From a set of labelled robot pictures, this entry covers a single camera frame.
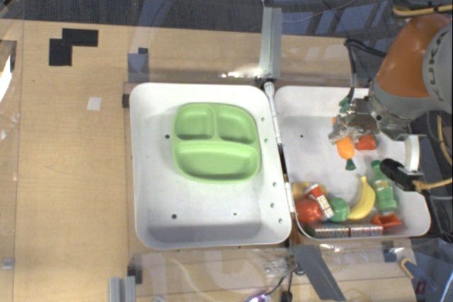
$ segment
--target green bottle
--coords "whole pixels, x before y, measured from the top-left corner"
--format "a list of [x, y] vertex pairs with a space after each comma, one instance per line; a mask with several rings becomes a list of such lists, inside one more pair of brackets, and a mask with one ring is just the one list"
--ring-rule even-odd
[[371, 163], [374, 171], [373, 188], [376, 192], [377, 208], [380, 212], [393, 211], [396, 209], [397, 204], [394, 198], [394, 191], [391, 188], [391, 181], [381, 171], [379, 166], [381, 161], [375, 160]]

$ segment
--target yellow banana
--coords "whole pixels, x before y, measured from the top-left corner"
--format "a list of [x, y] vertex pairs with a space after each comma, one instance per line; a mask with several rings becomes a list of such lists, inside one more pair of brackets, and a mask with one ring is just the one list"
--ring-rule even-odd
[[359, 202], [351, 208], [351, 214], [348, 219], [357, 220], [366, 217], [373, 209], [376, 200], [376, 192], [367, 182], [367, 177], [362, 176], [362, 194], [360, 195]]

